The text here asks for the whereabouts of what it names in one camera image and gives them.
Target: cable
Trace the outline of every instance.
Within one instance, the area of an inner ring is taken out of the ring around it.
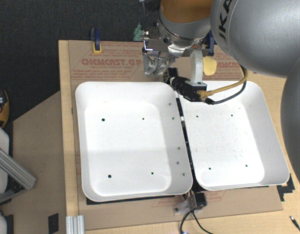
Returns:
[[[188,198],[188,193],[183,194],[183,198],[186,200]]]
[[[180,234],[183,234],[183,224],[184,224],[184,221],[185,219],[189,216],[191,212],[188,212],[187,214],[184,215],[183,219],[181,220],[181,223],[180,223],[180,227],[179,227],[179,231],[180,231]]]
[[[160,9],[160,6],[157,6],[157,7],[153,8],[152,10],[150,10],[150,11],[146,14],[146,18],[147,18],[151,13],[153,13],[154,11],[159,10],[159,9]]]
[[[206,229],[204,229],[204,228],[202,227],[202,225],[200,224],[200,222],[198,221],[197,217],[196,217],[195,214],[194,214],[194,210],[195,210],[195,209],[193,209],[192,211],[190,211],[190,212],[188,212],[187,214],[185,214],[184,217],[183,217],[183,219],[181,220],[180,227],[179,227],[180,234],[183,234],[183,233],[184,233],[184,231],[183,231],[183,224],[184,224],[184,221],[186,220],[186,218],[190,215],[190,213],[193,215],[193,217],[195,218],[195,221],[197,222],[197,224],[199,225],[199,227],[200,227],[203,231],[205,231],[205,232],[208,233],[208,234],[213,234],[213,233],[207,231]]]
[[[208,232],[206,229],[204,229],[204,228],[202,227],[202,225],[199,223],[197,217],[196,217],[195,214],[194,214],[194,210],[192,210],[191,213],[192,213],[192,215],[194,216],[195,221],[197,221],[199,227],[200,227],[203,231],[205,231],[205,232],[208,233],[208,234],[213,234],[213,233],[211,233],[211,232]]]
[[[142,4],[142,10],[143,10],[143,21],[142,21],[142,26],[145,26],[145,22],[146,22],[146,8],[145,8],[145,1],[141,2]]]
[[[296,226],[296,228],[300,231],[300,226],[298,225],[297,221],[292,216],[290,216],[290,218],[291,218],[293,224]]]
[[[206,91],[206,90],[198,90],[197,91],[197,94],[200,95],[201,99],[204,100],[206,103],[208,104],[219,104],[219,103],[222,103],[222,102],[225,102],[227,100],[230,100],[234,97],[236,97],[237,95],[239,95],[244,89],[245,89],[245,86],[246,86],[246,80],[247,80],[247,76],[248,76],[248,71],[247,69],[245,69],[244,67],[241,66],[241,69],[243,71],[243,74],[244,74],[244,77],[243,79],[241,79],[240,81],[234,83],[234,84],[231,84],[229,86],[225,86],[225,87],[222,87],[222,88],[218,88],[218,89],[215,89],[215,90],[210,90],[210,91]],[[212,99],[208,98],[209,96],[212,96],[213,94],[215,93],[219,93],[219,92],[222,92],[222,91],[225,91],[225,90],[228,90],[230,88],[234,88],[236,86],[239,86],[243,83],[243,87],[242,89],[237,92],[236,94],[224,99],[224,100],[221,100],[221,101],[218,101],[218,102],[215,102],[213,101]]]

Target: black floor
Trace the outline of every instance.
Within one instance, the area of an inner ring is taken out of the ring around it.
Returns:
[[[10,120],[60,90],[58,40],[87,40],[97,27],[101,40],[132,41],[142,18],[138,0],[0,0],[0,88]],[[157,11],[145,25],[156,18]]]

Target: kuka logo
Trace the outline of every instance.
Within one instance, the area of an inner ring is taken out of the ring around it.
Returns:
[[[226,41],[226,37],[225,37],[225,33],[226,33],[225,23],[227,22],[227,18],[228,18],[228,15],[229,15],[229,7],[230,7],[232,1],[233,0],[225,0],[224,1],[223,7],[225,9],[224,14],[226,14],[226,17],[223,19],[222,12],[219,15],[219,20],[220,20],[219,30],[221,31],[221,32],[219,32],[219,36],[221,38],[223,38],[225,41]]]

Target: black cable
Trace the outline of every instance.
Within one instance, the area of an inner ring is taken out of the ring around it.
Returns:
[[[191,212],[188,212],[187,214],[184,215],[183,219],[181,220],[181,223],[180,223],[180,227],[179,227],[179,231],[180,231],[180,234],[183,234],[183,224],[184,224],[184,221],[185,219],[189,216]]]
[[[242,69],[242,71],[243,71],[243,74],[245,75],[245,68],[244,68],[243,66],[241,66],[241,69]],[[210,99],[210,98],[206,98],[206,99],[204,100],[204,102],[205,102],[206,104],[208,104],[208,105],[217,105],[217,104],[226,102],[226,101],[228,101],[228,100],[231,100],[231,99],[235,98],[235,97],[238,96],[240,93],[242,93],[242,92],[244,91],[245,87],[246,87],[246,81],[243,83],[243,86],[242,86],[242,88],[240,89],[240,91],[237,92],[237,93],[235,93],[234,95],[231,95],[231,96],[229,96],[229,97],[227,97],[227,98],[225,98],[225,99],[218,100],[218,101],[214,101],[214,100],[212,100],[212,99]]]
[[[188,193],[183,194],[183,198],[186,200],[188,198]]]
[[[142,4],[142,10],[143,10],[143,21],[142,21],[141,25],[144,26],[144,25],[145,25],[145,22],[146,22],[146,8],[145,8],[145,1],[142,1],[141,4]]]
[[[159,9],[160,9],[160,6],[157,6],[157,7],[153,8],[152,10],[150,10],[150,11],[146,14],[146,18],[147,18],[151,13],[153,13],[154,11],[159,10]]]
[[[194,210],[195,210],[195,209],[193,209],[192,211],[190,211],[190,212],[188,212],[187,214],[185,214],[184,217],[183,217],[183,219],[181,220],[180,227],[179,227],[180,234],[183,234],[183,233],[184,233],[184,231],[183,231],[183,224],[184,224],[184,221],[186,220],[186,218],[190,215],[190,213],[193,215],[193,217],[195,218],[195,221],[198,223],[199,227],[200,227],[203,231],[205,231],[205,232],[208,233],[208,234],[213,234],[213,233],[207,231],[206,229],[204,229],[204,228],[202,227],[202,225],[199,223],[197,217],[196,217],[195,214],[194,214]]]
[[[300,226],[299,226],[299,224],[297,223],[297,221],[296,221],[292,216],[290,216],[290,218],[291,218],[293,224],[296,226],[296,228],[300,231]]]
[[[206,229],[204,229],[204,228],[202,227],[202,225],[199,223],[197,217],[196,217],[195,214],[194,214],[194,210],[192,210],[191,213],[192,213],[192,215],[194,216],[195,221],[197,221],[199,227],[200,227],[203,231],[205,231],[205,232],[208,233],[208,234],[213,234],[213,233],[211,233],[211,232],[208,232]]]

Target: white tray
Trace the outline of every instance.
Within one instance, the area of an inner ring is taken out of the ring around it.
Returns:
[[[82,188],[97,202],[184,194],[192,174],[172,88],[85,82],[76,106]]]
[[[231,84],[207,81],[212,90]],[[241,86],[215,94],[224,99]],[[189,102],[180,96],[198,183],[207,190],[284,184],[289,171],[260,87],[223,104]]]

